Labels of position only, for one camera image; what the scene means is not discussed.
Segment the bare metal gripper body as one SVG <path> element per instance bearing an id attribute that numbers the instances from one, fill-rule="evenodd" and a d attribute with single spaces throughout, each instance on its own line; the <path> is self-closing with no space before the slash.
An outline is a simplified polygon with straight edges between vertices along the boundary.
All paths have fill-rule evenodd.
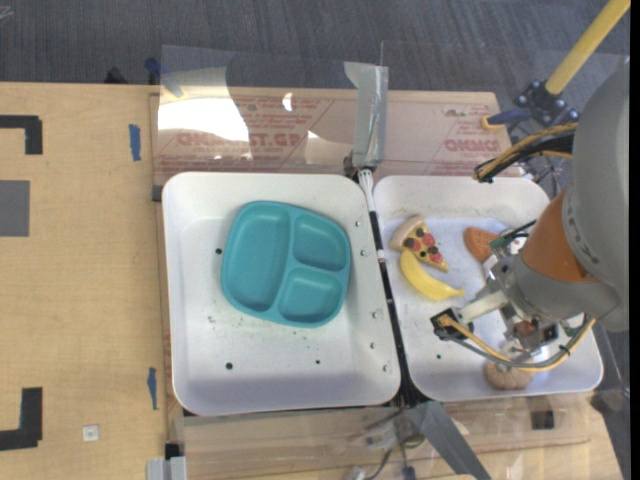
<path id="1" fill-rule="evenodd" d="M 501 317 L 505 324 L 504 337 L 527 352 L 537 352 L 559 337 L 556 322 L 539 315 L 521 316 L 513 306 L 503 307 Z"/>

